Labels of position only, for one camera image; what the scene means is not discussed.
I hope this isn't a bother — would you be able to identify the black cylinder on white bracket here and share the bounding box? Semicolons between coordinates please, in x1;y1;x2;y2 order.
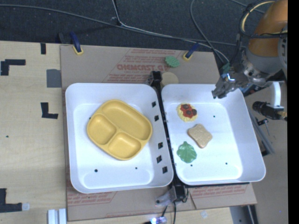
252;80;288;122

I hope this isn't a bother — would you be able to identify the brown cardboard board red print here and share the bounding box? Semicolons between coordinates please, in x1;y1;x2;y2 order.
59;44;258;222

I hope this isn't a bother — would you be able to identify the beige toast slice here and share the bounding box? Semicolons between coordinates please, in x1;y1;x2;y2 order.
186;123;213;149

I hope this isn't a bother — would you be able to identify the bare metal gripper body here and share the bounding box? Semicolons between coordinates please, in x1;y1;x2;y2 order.
221;62;267;89

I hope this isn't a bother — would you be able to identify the beige round biscuit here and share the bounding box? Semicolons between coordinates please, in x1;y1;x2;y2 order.
161;72;179;85

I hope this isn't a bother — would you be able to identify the green lettuce leaf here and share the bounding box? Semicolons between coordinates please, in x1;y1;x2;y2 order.
176;140;198;164

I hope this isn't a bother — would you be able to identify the black block with wires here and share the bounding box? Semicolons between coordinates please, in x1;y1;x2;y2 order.
172;184;188;202
149;70;164;86

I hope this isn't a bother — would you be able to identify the green checkered toy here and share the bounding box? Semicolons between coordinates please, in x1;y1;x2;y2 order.
164;56;181;69

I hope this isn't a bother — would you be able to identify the white plastic tray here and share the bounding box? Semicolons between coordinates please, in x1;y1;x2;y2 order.
64;82;175;194
161;83;267;186

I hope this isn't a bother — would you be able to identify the yellow divided plate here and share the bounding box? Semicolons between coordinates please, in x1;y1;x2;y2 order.
86;99;153;161

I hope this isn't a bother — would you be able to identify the yellow spaghetti with meatballs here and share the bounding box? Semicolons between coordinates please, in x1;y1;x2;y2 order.
176;102;199;123

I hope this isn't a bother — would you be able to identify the thin black rod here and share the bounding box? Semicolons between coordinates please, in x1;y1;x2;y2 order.
157;84;179;187

